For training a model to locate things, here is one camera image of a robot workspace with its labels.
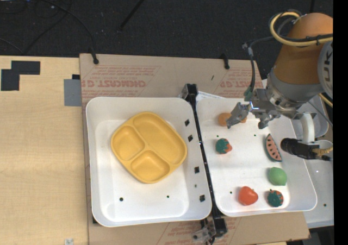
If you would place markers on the black cylinder on white bracket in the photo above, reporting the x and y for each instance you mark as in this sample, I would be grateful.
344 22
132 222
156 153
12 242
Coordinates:
296 147

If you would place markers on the red tomato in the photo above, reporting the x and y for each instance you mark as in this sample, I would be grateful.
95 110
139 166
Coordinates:
248 196

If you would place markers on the green lime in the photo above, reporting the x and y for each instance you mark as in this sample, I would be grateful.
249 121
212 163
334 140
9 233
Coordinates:
277 176

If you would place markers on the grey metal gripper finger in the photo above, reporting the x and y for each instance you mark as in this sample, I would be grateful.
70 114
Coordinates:
264 122
237 115

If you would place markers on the white plastic tray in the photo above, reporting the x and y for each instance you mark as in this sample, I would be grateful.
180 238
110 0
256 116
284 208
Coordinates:
244 168
141 206

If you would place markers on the watermelon slice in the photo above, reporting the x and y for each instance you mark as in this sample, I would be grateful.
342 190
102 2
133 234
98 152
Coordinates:
273 149

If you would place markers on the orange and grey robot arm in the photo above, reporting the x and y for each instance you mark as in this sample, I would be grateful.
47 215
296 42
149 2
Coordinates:
301 59

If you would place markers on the yellow divided plate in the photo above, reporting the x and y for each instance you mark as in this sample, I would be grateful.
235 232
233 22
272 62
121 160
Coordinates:
149 146

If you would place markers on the orange toy fruit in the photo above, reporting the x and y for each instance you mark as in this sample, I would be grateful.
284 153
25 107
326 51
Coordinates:
223 119

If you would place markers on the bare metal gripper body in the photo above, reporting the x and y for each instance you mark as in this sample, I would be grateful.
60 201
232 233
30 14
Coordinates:
267 105

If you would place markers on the red strawberry green top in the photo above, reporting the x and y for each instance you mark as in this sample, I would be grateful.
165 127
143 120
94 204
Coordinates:
275 198
223 146

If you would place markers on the brown cardboard board red print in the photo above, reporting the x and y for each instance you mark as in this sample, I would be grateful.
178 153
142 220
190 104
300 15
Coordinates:
168 75

